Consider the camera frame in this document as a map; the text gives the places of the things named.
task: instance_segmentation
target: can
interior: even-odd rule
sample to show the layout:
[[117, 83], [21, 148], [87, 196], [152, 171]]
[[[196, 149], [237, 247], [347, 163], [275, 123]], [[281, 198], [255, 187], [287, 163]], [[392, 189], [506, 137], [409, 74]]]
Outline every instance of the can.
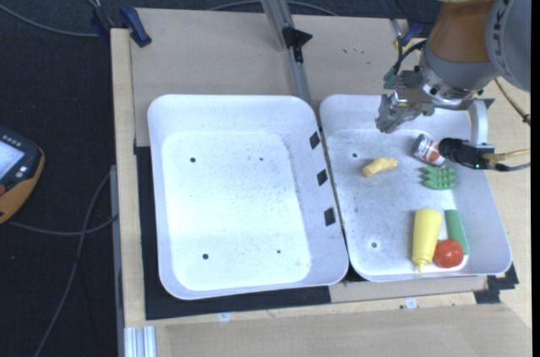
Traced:
[[439, 153], [439, 143], [426, 133], [419, 134], [414, 141], [411, 153], [415, 158], [431, 165], [441, 166], [445, 162], [445, 158]]

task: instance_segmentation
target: orange and black device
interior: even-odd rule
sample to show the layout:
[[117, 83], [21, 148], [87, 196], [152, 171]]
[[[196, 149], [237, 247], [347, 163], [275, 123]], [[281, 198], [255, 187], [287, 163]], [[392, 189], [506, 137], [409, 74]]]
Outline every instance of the orange and black device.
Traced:
[[37, 145], [0, 126], [0, 224], [28, 199], [44, 164], [45, 155]]

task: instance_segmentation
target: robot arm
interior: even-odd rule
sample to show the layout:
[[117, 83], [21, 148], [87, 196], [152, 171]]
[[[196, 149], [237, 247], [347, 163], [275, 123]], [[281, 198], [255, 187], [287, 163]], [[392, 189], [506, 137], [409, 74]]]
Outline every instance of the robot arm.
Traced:
[[[451, 160], [486, 168], [483, 155], [494, 149], [487, 144], [485, 110], [493, 100], [473, 96], [498, 76], [531, 91], [531, 0], [440, 1], [418, 66], [394, 73], [393, 91], [381, 97], [375, 123], [381, 132], [392, 133], [419, 115], [433, 115], [436, 108], [468, 110], [471, 140], [442, 145]], [[466, 160], [458, 158], [462, 152]]]

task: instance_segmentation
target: yellow bottle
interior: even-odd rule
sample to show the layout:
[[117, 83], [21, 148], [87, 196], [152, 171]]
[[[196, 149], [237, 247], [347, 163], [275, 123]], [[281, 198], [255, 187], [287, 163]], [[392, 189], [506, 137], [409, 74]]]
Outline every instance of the yellow bottle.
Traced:
[[413, 262], [420, 272], [433, 260], [442, 219], [442, 214], [432, 208], [421, 208], [414, 215]]

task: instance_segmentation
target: table surface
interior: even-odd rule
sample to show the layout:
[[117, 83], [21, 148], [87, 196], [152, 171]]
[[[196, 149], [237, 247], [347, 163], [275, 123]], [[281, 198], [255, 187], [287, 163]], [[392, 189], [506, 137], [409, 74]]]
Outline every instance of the table surface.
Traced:
[[[150, 46], [137, 47], [130, 41], [127, 30], [111, 32], [125, 327], [156, 326], [160, 356], [176, 355], [173, 350], [179, 341], [185, 347], [182, 355], [210, 355], [218, 351], [233, 355], [235, 349], [241, 349], [246, 355], [254, 352], [278, 355], [291, 349], [296, 355], [317, 355], [317, 352], [323, 355], [333, 349], [336, 342], [341, 344], [340, 352], [345, 355], [350, 350], [369, 349], [365, 347], [367, 343], [358, 343], [359, 338], [372, 341], [382, 334], [394, 333], [408, 335], [413, 355], [413, 339], [419, 335], [414, 323], [433, 325], [434, 320], [439, 325], [435, 329], [440, 333], [437, 343], [440, 340], [455, 343], [455, 338], [447, 337], [448, 332], [453, 332], [463, 339], [465, 348], [461, 355], [478, 355], [477, 350], [466, 346], [470, 342], [465, 332], [472, 325], [477, 332], [475, 338], [485, 346], [494, 338], [483, 341], [483, 334], [499, 328], [505, 332], [505, 338], [514, 339], [508, 352], [517, 355], [518, 342], [525, 354], [529, 352], [532, 332], [530, 169], [488, 175], [520, 281], [516, 289], [501, 292], [501, 305], [475, 304], [471, 291], [486, 287], [486, 278], [482, 276], [414, 279], [332, 285], [329, 305], [236, 312], [231, 314], [232, 321], [226, 323], [228, 327], [218, 322], [216, 314], [148, 322], [144, 315], [133, 145], [149, 145], [146, 110], [150, 101], [167, 93], [291, 95], [294, 91], [289, 79], [287, 52], [274, 43], [264, 14], [145, 8], [138, 12], [153, 38]], [[329, 95], [383, 92], [382, 76], [397, 57], [387, 20], [297, 15], [294, 23], [297, 29], [314, 36], [303, 50], [315, 111]], [[412, 55], [403, 68], [411, 68], [417, 61], [418, 55]], [[530, 110], [529, 94], [507, 84], [504, 86], [522, 108]], [[484, 96], [495, 98], [489, 108], [489, 141], [496, 150], [530, 148], [530, 127], [521, 122], [494, 83], [485, 89]], [[404, 298], [413, 296], [425, 316], [422, 319], [415, 318], [419, 311], [400, 311], [405, 305]], [[401, 323], [397, 323], [396, 316], [397, 319], [403, 317]], [[468, 321], [457, 326], [451, 323], [456, 316]], [[483, 318], [491, 321], [479, 321]], [[377, 323], [379, 328], [375, 330], [373, 326]], [[406, 332], [404, 324], [409, 326]], [[267, 343], [268, 337], [260, 336], [263, 327], [272, 334], [285, 334], [286, 340], [280, 345], [272, 340]], [[322, 327], [326, 333], [320, 335], [318, 329]], [[315, 353], [306, 345], [306, 335]], [[502, 355], [507, 346], [503, 343], [508, 341], [499, 337], [495, 342], [499, 344], [497, 352]]]

